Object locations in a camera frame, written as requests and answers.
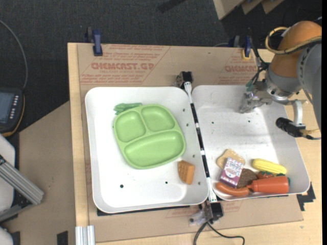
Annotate brown cardboard board red print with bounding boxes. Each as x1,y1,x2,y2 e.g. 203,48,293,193
76,43,305,243

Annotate tan bread slice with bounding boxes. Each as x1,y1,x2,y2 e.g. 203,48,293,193
216,149,246,169

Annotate orange sausage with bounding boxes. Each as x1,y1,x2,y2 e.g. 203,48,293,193
215,182,251,197

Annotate black block with thin wires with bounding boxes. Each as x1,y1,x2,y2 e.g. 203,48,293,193
175,70,194,88
189,202,225,226

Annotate green divided plate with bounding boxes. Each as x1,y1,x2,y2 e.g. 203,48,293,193
112,104,186,170

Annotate black cylinder on white bracket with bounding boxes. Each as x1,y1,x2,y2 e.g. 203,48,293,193
275,100,307,138

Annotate white plastic tray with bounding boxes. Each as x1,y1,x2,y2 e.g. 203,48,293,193
191,85,311,202
84,86,209,214

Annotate orange waffle biscuit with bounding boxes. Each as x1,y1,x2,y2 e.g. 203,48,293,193
177,160,196,186

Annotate orange squeeze bottle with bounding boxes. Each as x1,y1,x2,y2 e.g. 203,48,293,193
246,175,291,195

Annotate red strawberry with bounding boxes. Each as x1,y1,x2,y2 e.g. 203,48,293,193
257,170,286,180

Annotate yellow corn cob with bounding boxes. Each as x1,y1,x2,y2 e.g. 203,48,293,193
252,158,288,176

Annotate pink and white carton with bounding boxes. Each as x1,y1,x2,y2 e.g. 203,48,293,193
219,157,244,189

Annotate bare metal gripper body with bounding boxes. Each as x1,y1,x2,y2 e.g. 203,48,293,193
251,81,295,106

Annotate thin black and white rod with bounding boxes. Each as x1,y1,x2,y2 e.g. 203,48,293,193
183,81,218,203

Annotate green pea pods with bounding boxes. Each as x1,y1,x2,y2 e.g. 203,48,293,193
113,102,143,116

